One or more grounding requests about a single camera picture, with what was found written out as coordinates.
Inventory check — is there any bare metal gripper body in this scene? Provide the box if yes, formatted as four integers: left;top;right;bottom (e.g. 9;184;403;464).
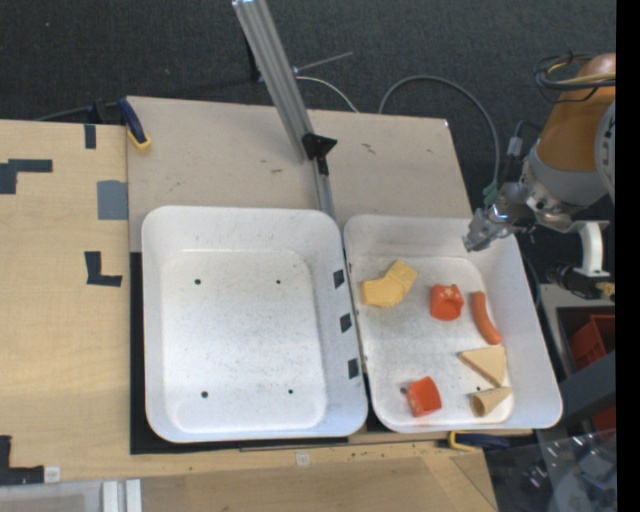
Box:
491;172;585;235

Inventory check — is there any yellow cheese piece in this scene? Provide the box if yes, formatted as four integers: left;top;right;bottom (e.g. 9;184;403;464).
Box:
360;277;404;308
384;258;419;296

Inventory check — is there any orange sausage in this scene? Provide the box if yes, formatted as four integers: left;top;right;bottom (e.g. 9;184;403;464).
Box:
470;291;504;347

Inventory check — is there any white plastic tray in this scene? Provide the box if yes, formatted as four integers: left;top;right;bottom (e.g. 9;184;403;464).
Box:
141;204;370;445
342;213;565;435

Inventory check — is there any tan triangular bread slice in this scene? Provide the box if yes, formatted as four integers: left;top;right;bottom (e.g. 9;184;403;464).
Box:
458;345;509;388

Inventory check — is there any tan ice cream cone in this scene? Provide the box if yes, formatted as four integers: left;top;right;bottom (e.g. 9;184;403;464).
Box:
469;385;514;419

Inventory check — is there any black cylinder on white bracket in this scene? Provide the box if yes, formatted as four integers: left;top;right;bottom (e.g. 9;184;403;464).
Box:
545;220;614;300

